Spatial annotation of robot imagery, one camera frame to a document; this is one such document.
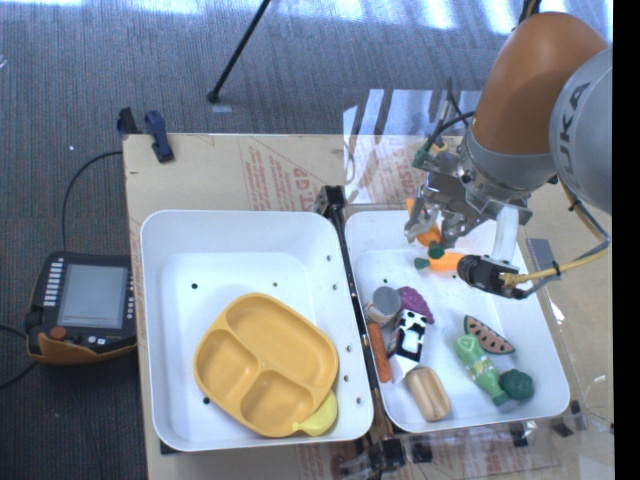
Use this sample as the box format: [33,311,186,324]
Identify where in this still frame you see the brown cardboard board red print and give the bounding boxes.
[122,132,614,480]

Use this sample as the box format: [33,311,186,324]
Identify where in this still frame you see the green broccoli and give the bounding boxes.
[498,368,536,403]

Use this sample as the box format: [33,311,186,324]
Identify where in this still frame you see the black block with wires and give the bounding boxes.
[313,184,348,217]
[367,436,407,471]

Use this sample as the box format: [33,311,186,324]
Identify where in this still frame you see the small grey-topped can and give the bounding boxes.
[363,285,403,326]

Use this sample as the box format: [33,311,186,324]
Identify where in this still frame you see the yellow divided plate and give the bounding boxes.
[192,292,341,440]

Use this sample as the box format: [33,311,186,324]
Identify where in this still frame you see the white plastic tray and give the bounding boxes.
[139,209,376,453]
[344,209,572,435]

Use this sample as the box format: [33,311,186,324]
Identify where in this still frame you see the purple grapes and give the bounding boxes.
[397,285,436,326]

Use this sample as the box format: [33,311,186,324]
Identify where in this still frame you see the orange sausage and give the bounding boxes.
[366,321,393,385]

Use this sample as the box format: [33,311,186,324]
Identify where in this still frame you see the green bottle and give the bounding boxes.
[453,333,511,407]

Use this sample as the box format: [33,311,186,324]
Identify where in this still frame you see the black cylinder on white bracket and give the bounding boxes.
[456,204,522,300]

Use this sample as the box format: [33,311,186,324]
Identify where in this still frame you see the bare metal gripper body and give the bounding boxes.
[414,150,533,235]

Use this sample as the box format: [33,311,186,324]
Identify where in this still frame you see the orange carrot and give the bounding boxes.
[413,250,467,273]
[405,196,447,261]

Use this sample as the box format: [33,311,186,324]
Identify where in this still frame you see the tan bread bun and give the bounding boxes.
[405,365,452,423]

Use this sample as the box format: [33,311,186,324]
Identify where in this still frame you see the yellow banana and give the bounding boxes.
[291,388,340,438]

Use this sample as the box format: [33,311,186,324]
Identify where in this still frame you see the watermelon slice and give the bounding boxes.
[462,314,517,356]

